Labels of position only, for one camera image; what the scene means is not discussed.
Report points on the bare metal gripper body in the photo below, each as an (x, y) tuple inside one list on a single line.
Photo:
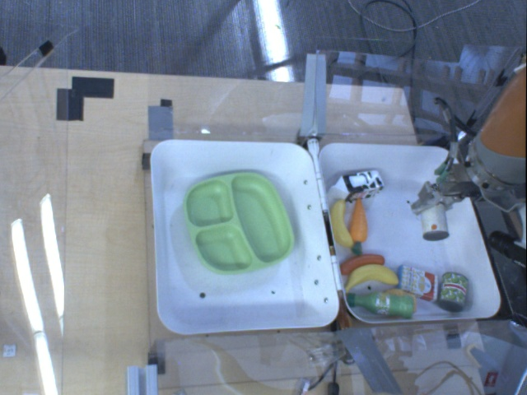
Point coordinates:
[(465, 185)]

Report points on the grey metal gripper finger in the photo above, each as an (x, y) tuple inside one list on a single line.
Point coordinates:
[(448, 204), (425, 198)]

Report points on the white can with orange dot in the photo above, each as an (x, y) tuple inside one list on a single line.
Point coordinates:
[(435, 222)]

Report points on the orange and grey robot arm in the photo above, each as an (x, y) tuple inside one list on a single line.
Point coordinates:
[(504, 126)]

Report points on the white plastic tray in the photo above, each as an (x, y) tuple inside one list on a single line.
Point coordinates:
[(247, 303), (395, 229)]

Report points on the black and white carton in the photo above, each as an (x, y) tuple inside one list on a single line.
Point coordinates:
[(362, 182)]

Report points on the orange carrot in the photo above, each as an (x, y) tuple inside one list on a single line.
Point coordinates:
[(358, 222)]

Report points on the white and red carton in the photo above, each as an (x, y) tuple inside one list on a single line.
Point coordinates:
[(418, 282)]

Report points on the green and white can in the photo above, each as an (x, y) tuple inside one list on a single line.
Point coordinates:
[(453, 291)]

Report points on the yellow banana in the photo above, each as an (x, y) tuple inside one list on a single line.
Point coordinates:
[(372, 275), (340, 224)]

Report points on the red sausage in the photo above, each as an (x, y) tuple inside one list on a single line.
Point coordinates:
[(362, 263)]

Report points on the green bottle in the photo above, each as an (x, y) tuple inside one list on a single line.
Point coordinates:
[(387, 304)]

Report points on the green divided plate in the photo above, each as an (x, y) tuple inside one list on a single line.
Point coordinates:
[(255, 216)]

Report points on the black cylinder on white bracket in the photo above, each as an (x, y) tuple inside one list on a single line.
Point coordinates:
[(508, 243)]

